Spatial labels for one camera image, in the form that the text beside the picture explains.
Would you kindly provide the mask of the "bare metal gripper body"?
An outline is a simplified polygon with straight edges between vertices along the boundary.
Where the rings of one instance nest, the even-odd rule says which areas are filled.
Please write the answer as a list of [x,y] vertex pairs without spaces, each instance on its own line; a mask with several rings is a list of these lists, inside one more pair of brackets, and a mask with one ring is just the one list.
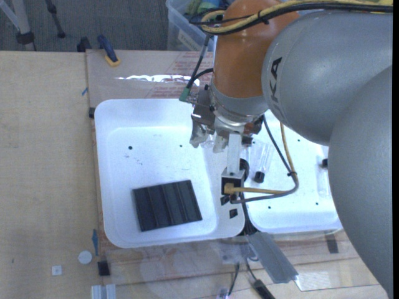
[[251,135],[261,128],[264,96],[236,98],[203,88],[193,102],[192,135]]

